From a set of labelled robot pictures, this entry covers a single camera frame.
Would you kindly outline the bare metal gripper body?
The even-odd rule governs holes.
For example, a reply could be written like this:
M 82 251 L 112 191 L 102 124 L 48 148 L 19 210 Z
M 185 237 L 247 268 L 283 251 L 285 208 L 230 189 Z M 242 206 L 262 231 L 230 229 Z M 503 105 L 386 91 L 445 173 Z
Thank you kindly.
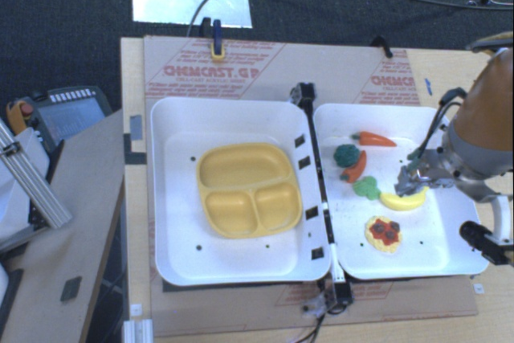
M 423 154 L 417 172 L 433 178 L 431 188 L 454 187 L 475 202 L 491 202 L 500 192 L 486 181 L 500 171 L 499 154 L 482 148 L 454 151 L 438 147 Z

